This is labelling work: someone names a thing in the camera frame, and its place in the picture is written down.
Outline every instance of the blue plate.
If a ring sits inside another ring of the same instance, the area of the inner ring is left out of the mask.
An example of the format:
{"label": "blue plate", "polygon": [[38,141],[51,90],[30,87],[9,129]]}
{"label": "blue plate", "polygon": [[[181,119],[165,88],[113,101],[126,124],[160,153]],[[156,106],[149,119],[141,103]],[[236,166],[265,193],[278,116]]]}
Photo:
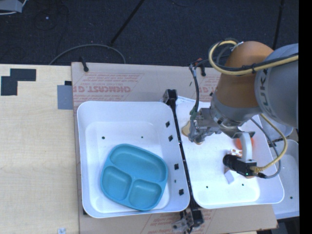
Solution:
{"label": "blue plate", "polygon": [[114,202],[148,211],[161,200],[167,178],[168,168],[161,157],[137,146],[120,144],[107,157],[100,185]]}

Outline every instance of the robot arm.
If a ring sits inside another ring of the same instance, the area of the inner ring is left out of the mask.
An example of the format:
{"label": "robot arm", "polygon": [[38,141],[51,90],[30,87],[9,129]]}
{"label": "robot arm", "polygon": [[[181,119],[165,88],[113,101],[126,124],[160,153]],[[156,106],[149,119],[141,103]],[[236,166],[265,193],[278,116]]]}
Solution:
{"label": "robot arm", "polygon": [[[223,44],[234,45],[225,66],[213,61],[214,50]],[[298,128],[298,44],[273,51],[256,41],[226,40],[212,46],[209,62],[221,76],[210,108],[198,110],[196,103],[190,112],[188,138],[201,143],[207,136],[221,132],[239,138],[242,159],[225,156],[223,163],[242,175],[256,174],[262,169],[255,169],[248,144],[254,132],[244,133],[239,127],[254,115],[265,113],[281,124]],[[195,69],[190,66],[194,79]]]}

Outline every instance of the yellow cable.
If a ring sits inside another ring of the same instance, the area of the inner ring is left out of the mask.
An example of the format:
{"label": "yellow cable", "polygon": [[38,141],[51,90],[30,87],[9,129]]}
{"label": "yellow cable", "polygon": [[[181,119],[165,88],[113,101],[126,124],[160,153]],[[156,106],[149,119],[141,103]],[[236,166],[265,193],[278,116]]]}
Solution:
{"label": "yellow cable", "polygon": [[254,170],[255,173],[259,173],[265,169],[267,169],[268,167],[272,166],[273,164],[277,163],[281,158],[282,156],[286,153],[287,151],[287,147],[288,147],[288,142],[287,142],[287,139],[286,137],[283,135],[283,133],[273,125],[273,123],[264,115],[264,114],[260,114],[262,116],[262,118],[265,119],[266,122],[268,122],[283,138],[284,140],[284,148],[283,148],[283,151],[279,154],[278,157],[276,157],[276,159],[274,159],[273,161],[271,161],[269,164],[267,164],[266,166],[262,166],[262,167],[258,167],[258,166],[254,166],[254,167],[251,167],[252,170]]}
{"label": "yellow cable", "polygon": [[279,66],[279,65],[282,65],[282,64],[286,64],[286,63],[298,60],[298,55],[296,55],[296,56],[293,56],[293,57],[286,58],[284,60],[279,60],[279,61],[272,62],[272,63],[269,63],[269,64],[264,64],[264,65],[255,67],[254,69],[248,69],[248,70],[242,70],[242,71],[227,71],[227,70],[223,70],[222,68],[219,68],[216,65],[216,63],[213,61],[213,52],[214,52],[214,50],[216,49],[216,47],[219,47],[219,46],[221,46],[223,44],[237,45],[237,43],[235,41],[233,41],[233,40],[226,40],[226,41],[218,42],[211,48],[211,50],[209,52],[208,58],[209,58],[209,63],[210,63],[210,65],[213,68],[215,68],[217,71],[219,71],[219,72],[221,72],[223,74],[226,74],[226,75],[231,75],[231,76],[246,75],[246,74],[252,73],[253,71],[259,71],[259,70],[263,70],[263,69],[267,69],[267,68],[272,68],[272,67],[276,67],[276,66]]}

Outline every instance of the table surface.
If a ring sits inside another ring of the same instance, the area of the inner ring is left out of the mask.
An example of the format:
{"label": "table surface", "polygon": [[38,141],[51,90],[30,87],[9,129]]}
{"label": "table surface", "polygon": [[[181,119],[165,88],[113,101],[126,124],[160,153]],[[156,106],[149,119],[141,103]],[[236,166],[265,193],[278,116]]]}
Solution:
{"label": "table surface", "polygon": [[74,115],[57,100],[71,67],[0,64],[0,76],[10,68],[36,69],[37,79],[0,96],[0,229],[79,233]]}

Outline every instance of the black pole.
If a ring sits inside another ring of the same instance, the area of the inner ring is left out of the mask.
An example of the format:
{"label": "black pole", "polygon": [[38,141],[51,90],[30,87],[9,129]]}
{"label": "black pole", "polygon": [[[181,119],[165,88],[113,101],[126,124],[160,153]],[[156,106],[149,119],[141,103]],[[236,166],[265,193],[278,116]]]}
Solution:
{"label": "black pole", "polygon": [[279,6],[279,14],[278,14],[278,19],[277,19],[277,26],[276,26],[276,30],[275,30],[275,36],[274,36],[274,43],[273,43],[273,50],[275,50],[276,48],[276,43],[277,43],[277,38],[278,38],[278,33],[279,33],[279,27],[281,24],[281,20],[282,20],[282,11],[285,7],[285,0],[281,0],[281,4]]}
{"label": "black pole", "polygon": [[118,38],[118,36],[121,34],[121,32],[124,30],[124,28],[127,26],[127,24],[130,22],[130,20],[132,19],[132,17],[135,15],[135,13],[137,12],[137,10],[141,7],[141,5],[144,3],[145,0],[141,0],[137,6],[135,7],[135,9],[133,10],[133,12],[131,13],[131,15],[128,17],[128,19],[125,21],[125,23],[122,25],[122,27],[119,29],[119,31],[116,33],[116,35],[113,37],[113,39],[108,43],[108,46],[113,46],[114,42],[116,41],[116,39]]}

